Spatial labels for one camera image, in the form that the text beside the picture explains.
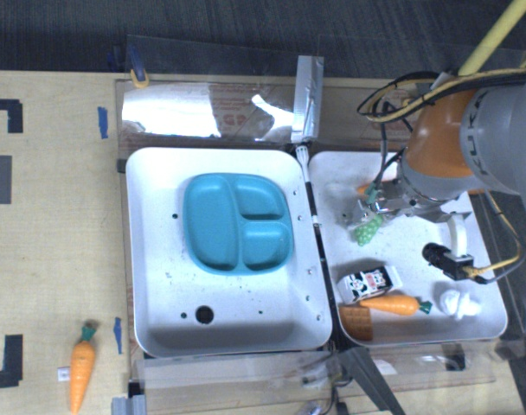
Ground black cylinder on white bracket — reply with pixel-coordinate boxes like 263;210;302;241
421;212;476;281

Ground green grapes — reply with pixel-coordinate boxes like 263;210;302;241
353;213;384;247

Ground orange carrot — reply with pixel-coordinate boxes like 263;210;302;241
358;293;433;317
68;322;97;415

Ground white cow print carton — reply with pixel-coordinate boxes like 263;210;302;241
336;265;404;306

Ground thin black and white rod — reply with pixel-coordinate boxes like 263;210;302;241
294;143;334;346

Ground white plastic tray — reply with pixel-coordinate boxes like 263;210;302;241
125;146;334;359
308;150;509;348

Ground blue divided plate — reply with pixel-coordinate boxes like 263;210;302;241
182;172;295;276

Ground orange waffle biscuit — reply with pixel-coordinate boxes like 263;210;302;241
337;304;374;342

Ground white crumpled lump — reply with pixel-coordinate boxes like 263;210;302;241
435;288;482;321

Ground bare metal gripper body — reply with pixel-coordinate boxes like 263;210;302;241
361;178;425;218

